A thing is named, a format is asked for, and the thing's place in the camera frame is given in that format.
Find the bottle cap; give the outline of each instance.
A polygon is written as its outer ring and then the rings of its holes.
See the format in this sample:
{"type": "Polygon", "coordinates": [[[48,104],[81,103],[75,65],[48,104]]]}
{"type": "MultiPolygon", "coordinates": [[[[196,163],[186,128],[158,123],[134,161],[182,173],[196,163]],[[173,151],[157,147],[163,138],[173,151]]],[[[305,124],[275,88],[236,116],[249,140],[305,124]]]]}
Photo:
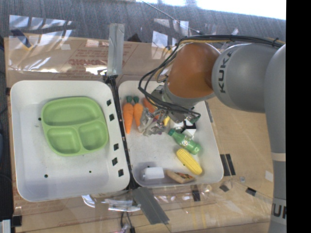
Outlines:
{"type": "Polygon", "coordinates": [[[171,130],[168,132],[168,134],[169,134],[169,135],[172,135],[172,134],[174,134],[174,132],[175,132],[175,129],[171,129],[171,130]]]}

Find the toy bottle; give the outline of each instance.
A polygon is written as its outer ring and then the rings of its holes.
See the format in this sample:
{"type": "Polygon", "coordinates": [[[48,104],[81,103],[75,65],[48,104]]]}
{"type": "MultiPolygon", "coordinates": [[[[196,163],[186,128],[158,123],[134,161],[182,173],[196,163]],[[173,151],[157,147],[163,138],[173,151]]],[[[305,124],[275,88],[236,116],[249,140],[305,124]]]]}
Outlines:
{"type": "Polygon", "coordinates": [[[201,145],[193,141],[189,136],[178,133],[175,129],[171,129],[168,133],[175,141],[191,154],[197,154],[201,150],[201,145]]]}

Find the yellow corn cob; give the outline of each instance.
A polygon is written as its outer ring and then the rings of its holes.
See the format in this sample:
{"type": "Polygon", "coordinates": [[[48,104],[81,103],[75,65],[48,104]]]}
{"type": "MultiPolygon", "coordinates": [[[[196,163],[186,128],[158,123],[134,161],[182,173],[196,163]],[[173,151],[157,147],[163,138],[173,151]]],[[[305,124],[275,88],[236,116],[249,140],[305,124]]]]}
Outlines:
{"type": "Polygon", "coordinates": [[[184,164],[193,174],[199,175],[202,173],[202,168],[192,155],[185,149],[179,149],[176,152],[178,159],[184,164]]]}

